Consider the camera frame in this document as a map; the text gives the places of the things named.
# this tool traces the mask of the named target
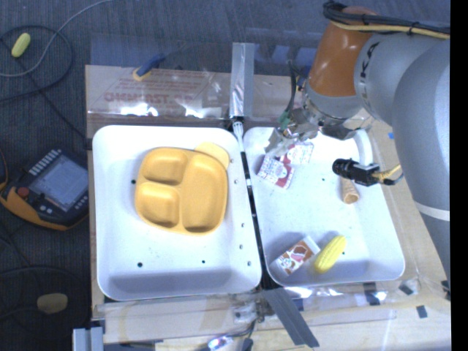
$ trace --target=yellow plate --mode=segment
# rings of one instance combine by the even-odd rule
[[[213,143],[202,143],[193,151],[155,148],[146,154],[138,173],[138,215],[174,233],[215,231],[226,211],[228,165],[227,152]]]

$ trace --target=yellow divided plate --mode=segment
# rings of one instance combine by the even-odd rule
[[[229,155],[205,142],[195,150],[160,147],[146,154],[135,190],[138,215],[160,229],[203,235],[222,223]]]

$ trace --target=yellow corn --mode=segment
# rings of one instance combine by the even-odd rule
[[[31,35],[29,35],[27,32],[23,32],[20,35],[20,37],[16,39],[15,45],[13,45],[12,56],[20,57],[24,53],[24,51],[27,49],[30,42],[31,42]]]
[[[318,273],[325,273],[335,265],[340,254],[346,247],[346,238],[343,235],[337,235],[320,251],[314,263],[314,268]]]

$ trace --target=candy bar wrapper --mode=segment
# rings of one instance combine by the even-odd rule
[[[270,267],[285,278],[297,271],[308,259],[319,252],[320,247],[312,238],[306,236],[275,259]]]
[[[265,155],[257,175],[272,184],[287,189],[291,183],[293,173],[294,168],[290,167],[288,164],[284,164],[269,155]]]
[[[313,150],[313,143],[292,144],[288,147],[286,154],[279,158],[279,161],[283,164],[291,165],[308,164],[310,163]]]

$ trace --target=button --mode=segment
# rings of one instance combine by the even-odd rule
[[[16,190],[16,193],[23,199],[26,199],[29,195],[29,189],[27,187],[20,187]]]

